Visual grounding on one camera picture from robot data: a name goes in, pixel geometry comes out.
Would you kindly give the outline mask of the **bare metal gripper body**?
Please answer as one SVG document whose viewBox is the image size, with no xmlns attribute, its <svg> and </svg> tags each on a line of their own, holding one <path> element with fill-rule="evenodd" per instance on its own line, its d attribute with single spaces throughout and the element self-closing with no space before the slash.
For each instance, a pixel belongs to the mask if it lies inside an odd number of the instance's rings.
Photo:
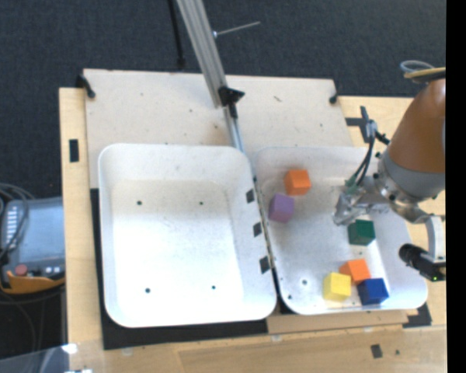
<svg viewBox="0 0 466 373">
<path fill-rule="evenodd" d="M 409 223 L 425 223 L 432 214 L 419 206 L 424 200 L 407 193 L 388 174 L 374 173 L 358 187 L 350 206 L 362 214 L 388 209 Z"/>
</svg>

